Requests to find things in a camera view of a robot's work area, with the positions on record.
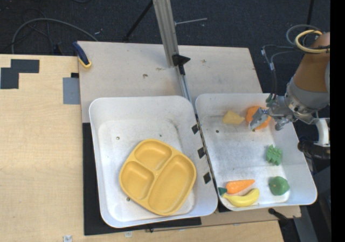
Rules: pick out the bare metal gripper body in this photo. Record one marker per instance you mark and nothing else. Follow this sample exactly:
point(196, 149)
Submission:
point(283, 110)

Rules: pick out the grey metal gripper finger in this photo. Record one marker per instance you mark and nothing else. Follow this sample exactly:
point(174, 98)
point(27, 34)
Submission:
point(281, 125)
point(258, 119)

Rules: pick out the white plastic tray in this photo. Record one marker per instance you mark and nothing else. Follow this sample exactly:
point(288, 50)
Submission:
point(240, 152)
point(113, 117)

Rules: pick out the black block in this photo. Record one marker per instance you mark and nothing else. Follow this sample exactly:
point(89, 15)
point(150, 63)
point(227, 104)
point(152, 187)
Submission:
point(180, 59)

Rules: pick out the green toy pepper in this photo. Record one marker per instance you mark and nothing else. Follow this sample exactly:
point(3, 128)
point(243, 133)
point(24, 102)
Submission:
point(278, 185)

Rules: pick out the yellow divided plate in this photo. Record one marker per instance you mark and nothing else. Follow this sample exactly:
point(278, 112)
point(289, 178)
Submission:
point(161, 179)

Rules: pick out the pale wooden board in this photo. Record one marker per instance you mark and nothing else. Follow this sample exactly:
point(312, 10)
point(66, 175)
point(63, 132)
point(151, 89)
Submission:
point(129, 74)

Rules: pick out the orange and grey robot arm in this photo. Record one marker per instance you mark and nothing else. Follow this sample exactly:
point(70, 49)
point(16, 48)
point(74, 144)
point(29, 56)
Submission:
point(310, 74)

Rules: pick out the orange carrot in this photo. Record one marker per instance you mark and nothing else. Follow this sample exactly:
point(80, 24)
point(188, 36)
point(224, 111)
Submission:
point(240, 185)

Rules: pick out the green toy lettuce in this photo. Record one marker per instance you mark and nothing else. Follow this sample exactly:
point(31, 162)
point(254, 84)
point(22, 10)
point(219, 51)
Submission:
point(273, 155)

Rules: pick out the yellow cheese wedge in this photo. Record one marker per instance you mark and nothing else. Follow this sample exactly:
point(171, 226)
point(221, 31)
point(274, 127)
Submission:
point(232, 118)

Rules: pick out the black cylinder on white bracket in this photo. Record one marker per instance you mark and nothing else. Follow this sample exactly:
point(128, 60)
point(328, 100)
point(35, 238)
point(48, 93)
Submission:
point(322, 133)

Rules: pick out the yellow banana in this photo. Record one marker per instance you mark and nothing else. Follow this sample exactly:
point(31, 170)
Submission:
point(242, 200)

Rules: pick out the orange toy fruit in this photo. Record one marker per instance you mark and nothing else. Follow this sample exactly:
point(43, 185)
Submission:
point(252, 113)

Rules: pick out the thin black and white rod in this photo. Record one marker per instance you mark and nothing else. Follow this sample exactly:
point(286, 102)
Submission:
point(185, 87)

